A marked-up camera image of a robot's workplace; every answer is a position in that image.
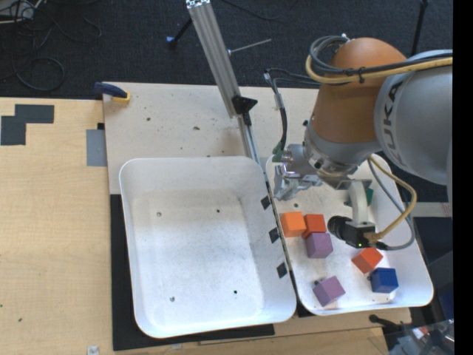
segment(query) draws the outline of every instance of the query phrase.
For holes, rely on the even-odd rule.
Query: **gray cable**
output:
[[[396,202],[395,198],[389,193],[389,191],[387,190],[387,188],[384,186],[384,184],[381,182],[378,174],[376,174],[376,171],[372,165],[372,162],[371,160],[368,158],[368,165],[370,166],[370,169],[371,169],[371,172],[372,172],[372,175],[375,177],[376,181],[378,182],[379,186],[383,189],[384,193],[386,193],[387,197],[392,201],[392,203],[395,205],[396,208],[398,208],[398,211],[400,213],[404,212],[404,209],[402,209],[401,206],[399,206],[399,204]],[[415,240],[415,229],[414,229],[414,226],[412,225],[412,221],[409,217],[406,217],[406,222],[408,223],[410,229],[411,229],[411,237],[410,239],[403,245],[399,245],[399,246],[388,246],[386,247],[386,250],[388,251],[392,251],[392,250],[401,250],[401,249],[405,249],[406,247],[410,246],[414,240]]]

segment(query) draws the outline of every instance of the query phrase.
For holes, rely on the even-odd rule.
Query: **purple block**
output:
[[[312,290],[322,306],[330,304],[345,294],[345,290],[338,281],[337,276],[321,281]]]
[[[310,258],[328,257],[333,251],[330,233],[310,233],[305,239],[305,248]]]

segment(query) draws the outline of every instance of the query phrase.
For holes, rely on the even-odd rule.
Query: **blue and yellow clamp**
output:
[[[118,88],[112,84],[101,83],[97,81],[94,84],[94,93],[102,93],[104,95],[112,96],[112,101],[117,103],[129,103],[130,102],[130,92]]]

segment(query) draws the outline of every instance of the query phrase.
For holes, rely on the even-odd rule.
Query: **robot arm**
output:
[[[333,45],[340,47],[324,64],[320,52]],[[404,171],[446,185],[452,203],[452,51],[406,59],[374,38],[333,36],[310,53],[306,70],[321,86],[302,144],[290,144],[276,166],[275,197],[289,200],[321,183],[367,188],[371,180],[350,175],[382,150]]]

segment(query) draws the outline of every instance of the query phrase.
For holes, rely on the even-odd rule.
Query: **yellow cable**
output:
[[[395,68],[393,70],[366,72],[366,73],[362,73],[361,77],[363,79],[382,78],[382,77],[386,77],[390,75],[401,74],[403,72],[427,70],[429,68],[450,66],[452,64],[453,64],[453,57],[448,57],[448,58],[443,58],[443,59],[435,59],[433,61],[425,61],[423,63],[413,64],[410,66],[403,66],[403,67]],[[360,80],[360,75],[358,74],[351,75],[351,76],[334,76],[332,78],[328,78],[327,76],[317,75],[312,70],[312,57],[310,55],[307,57],[305,61],[305,70],[307,74],[313,80],[318,81],[323,84],[341,84],[341,83],[350,83],[352,81]]]
[[[394,176],[393,174],[386,171],[383,167],[381,167],[380,164],[374,159],[373,156],[370,156],[370,160],[384,174],[386,174],[388,177],[393,179],[397,184],[400,184],[401,186],[403,186],[411,194],[411,202],[410,202],[409,206],[407,207],[407,209],[398,218],[396,218],[394,221],[392,221],[389,226],[387,226],[383,231],[381,231],[379,233],[366,233],[364,235],[369,240],[370,243],[376,243],[376,242],[378,242],[378,240],[384,238],[384,236],[386,234],[388,234],[391,230],[393,230],[414,209],[414,206],[417,203],[417,193],[416,193],[415,189],[413,189],[408,183],[401,180],[399,177]]]

